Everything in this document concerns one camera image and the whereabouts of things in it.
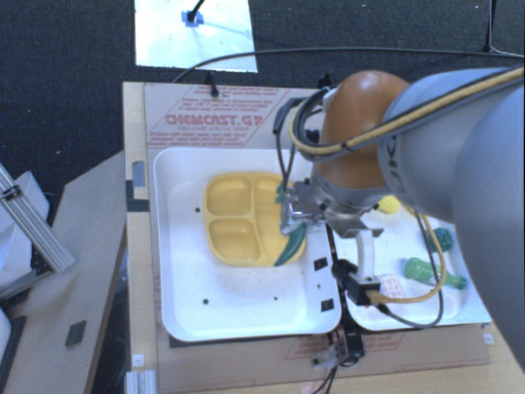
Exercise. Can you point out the white plastic tray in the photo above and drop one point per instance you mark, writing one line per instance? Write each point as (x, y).
(410, 310)
(229, 302)

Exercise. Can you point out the green chili pepper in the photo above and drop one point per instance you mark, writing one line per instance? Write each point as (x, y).
(292, 248)

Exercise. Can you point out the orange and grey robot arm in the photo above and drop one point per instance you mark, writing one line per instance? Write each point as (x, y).
(443, 146)

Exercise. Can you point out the white and red packet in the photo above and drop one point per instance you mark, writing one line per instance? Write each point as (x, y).
(391, 285)

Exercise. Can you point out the teal broccoli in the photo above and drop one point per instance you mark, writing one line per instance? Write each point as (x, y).
(444, 239)

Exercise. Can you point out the green bottle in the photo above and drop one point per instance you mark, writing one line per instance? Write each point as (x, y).
(422, 270)

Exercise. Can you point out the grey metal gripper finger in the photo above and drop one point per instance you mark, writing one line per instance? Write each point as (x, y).
(286, 218)
(301, 220)

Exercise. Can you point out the yellow divided plate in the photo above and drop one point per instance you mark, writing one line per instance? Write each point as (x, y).
(229, 203)

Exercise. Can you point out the yellow corn cob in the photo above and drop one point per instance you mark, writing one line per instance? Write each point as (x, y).
(389, 205)

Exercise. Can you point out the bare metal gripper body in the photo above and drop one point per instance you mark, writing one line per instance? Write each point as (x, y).
(307, 200)

